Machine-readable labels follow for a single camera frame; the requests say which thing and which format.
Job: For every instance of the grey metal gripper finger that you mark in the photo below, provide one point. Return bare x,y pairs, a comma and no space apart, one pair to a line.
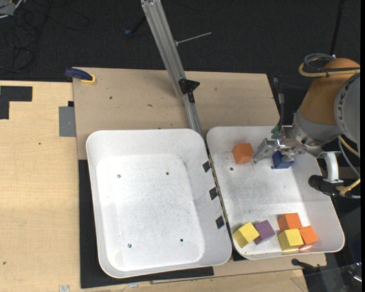
289,156
264,150

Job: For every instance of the yellow cube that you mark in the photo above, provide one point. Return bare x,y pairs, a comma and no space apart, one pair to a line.
289,239
245,234

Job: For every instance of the purple cube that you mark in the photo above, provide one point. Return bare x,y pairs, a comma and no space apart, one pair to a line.
264,230

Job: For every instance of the orange cube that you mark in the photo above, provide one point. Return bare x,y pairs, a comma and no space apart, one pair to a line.
309,235
289,221
242,153

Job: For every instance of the black cylinder on white bracket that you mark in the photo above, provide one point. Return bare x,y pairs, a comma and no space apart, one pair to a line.
332,169

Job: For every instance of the white plastic tray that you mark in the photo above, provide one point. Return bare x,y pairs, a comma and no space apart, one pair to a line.
261,193
149,205

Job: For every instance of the pale wood board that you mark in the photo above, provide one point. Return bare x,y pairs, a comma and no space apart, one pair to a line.
134,102

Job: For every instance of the blue cube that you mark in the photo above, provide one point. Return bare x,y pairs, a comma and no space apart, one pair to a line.
280,162

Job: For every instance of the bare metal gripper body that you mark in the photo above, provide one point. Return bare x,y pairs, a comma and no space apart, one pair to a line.
287,143

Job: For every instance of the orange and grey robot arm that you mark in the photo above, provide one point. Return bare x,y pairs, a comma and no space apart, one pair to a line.
322,102

